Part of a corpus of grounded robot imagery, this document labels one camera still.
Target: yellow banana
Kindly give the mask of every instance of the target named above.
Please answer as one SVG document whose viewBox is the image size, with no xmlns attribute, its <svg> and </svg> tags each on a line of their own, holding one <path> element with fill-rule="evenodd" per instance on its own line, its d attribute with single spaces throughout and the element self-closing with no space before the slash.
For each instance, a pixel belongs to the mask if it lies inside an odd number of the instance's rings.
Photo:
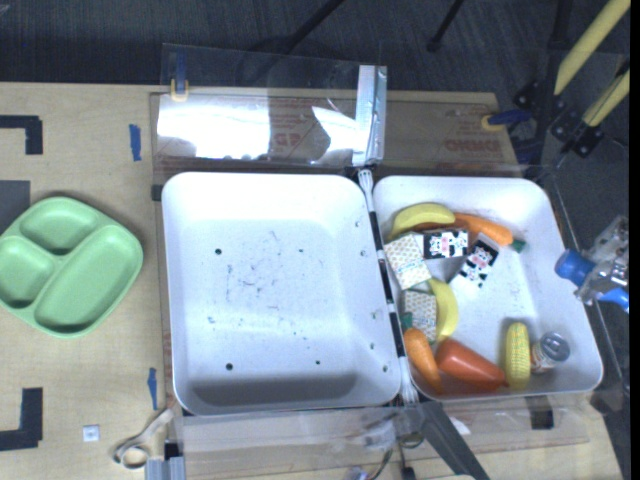
<svg viewBox="0 0 640 480">
<path fill-rule="evenodd" d="M 458 326 L 458 301 L 447 283 L 432 277 L 429 286 L 436 296 L 436 340 L 440 343 Z"/>
<path fill-rule="evenodd" d="M 400 210 L 393 220 L 390 238 L 394 238 L 414 226 L 426 223 L 452 224 L 456 216 L 449 208 L 438 203 L 414 204 Z"/>
<path fill-rule="evenodd" d="M 507 382 L 511 389 L 524 389 L 531 377 L 529 357 L 529 332 L 521 322 L 514 322 L 507 330 L 505 344 L 505 368 Z"/>
</svg>

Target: small can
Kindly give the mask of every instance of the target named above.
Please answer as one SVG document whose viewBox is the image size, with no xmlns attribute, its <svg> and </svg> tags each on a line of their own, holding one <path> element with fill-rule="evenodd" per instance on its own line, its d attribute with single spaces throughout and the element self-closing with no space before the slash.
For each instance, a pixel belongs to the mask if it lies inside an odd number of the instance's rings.
<svg viewBox="0 0 640 480">
<path fill-rule="evenodd" d="M 566 361 L 570 355 L 567 340 L 557 332 L 547 332 L 531 346 L 531 373 L 549 371 Z"/>
</svg>

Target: corn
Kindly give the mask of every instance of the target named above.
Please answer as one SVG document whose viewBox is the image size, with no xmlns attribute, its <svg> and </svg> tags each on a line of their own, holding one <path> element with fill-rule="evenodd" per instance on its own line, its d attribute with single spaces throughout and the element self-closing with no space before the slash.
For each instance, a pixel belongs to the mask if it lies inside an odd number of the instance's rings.
<svg viewBox="0 0 640 480">
<path fill-rule="evenodd" d="M 522 322 L 512 323 L 507 330 L 504 370 L 511 389 L 521 390 L 527 387 L 531 377 L 531 359 L 529 333 Z"/>
</svg>

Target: black floor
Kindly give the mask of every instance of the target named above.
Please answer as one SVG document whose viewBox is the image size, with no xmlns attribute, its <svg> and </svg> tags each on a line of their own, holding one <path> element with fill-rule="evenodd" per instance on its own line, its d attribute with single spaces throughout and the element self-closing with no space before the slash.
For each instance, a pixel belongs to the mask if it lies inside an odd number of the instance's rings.
<svg viewBox="0 0 640 480">
<path fill-rule="evenodd" d="M 247 50 L 293 34 L 328 0 L 0 0 L 0 80 L 155 84 L 163 43 Z M 559 0 L 466 0 L 437 53 L 427 43 L 454 0 L 346 0 L 293 50 L 296 55 L 380 62 L 389 87 L 492 91 L 502 108 L 544 75 Z M 573 0 L 569 45 L 608 0 Z M 630 14 L 600 44 L 563 93 L 584 111 L 630 56 Z M 587 158 L 569 154 L 554 171 L 578 245 L 587 248 L 629 213 L 629 99 L 603 121 L 605 139 Z M 513 139 L 531 138 L 523 127 Z M 549 136 L 543 162 L 561 143 Z M 630 477 L 628 316 L 605 308 L 612 338 L 599 406 Z"/>
</svg>

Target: carrot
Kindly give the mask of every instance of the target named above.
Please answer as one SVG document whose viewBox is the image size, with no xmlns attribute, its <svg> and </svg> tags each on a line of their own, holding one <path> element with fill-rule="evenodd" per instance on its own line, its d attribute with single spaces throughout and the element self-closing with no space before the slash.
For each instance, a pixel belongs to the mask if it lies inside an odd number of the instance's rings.
<svg viewBox="0 0 640 480">
<path fill-rule="evenodd" d="M 413 363 L 413 366 L 416 367 L 429 385 L 435 389 L 436 393 L 441 394 L 443 391 L 442 379 L 427 336 L 415 327 L 407 329 L 404 332 L 404 346 L 407 351 L 407 357 Z"/>
<path fill-rule="evenodd" d="M 443 373 L 485 391 L 494 391 L 506 385 L 502 368 L 452 338 L 447 338 L 438 346 L 436 362 Z"/>
<path fill-rule="evenodd" d="M 454 212 L 454 215 L 456 216 L 455 225 L 466 228 L 469 233 L 474 235 L 483 233 L 501 246 L 513 243 L 511 231 L 496 222 L 469 213 Z"/>
</svg>

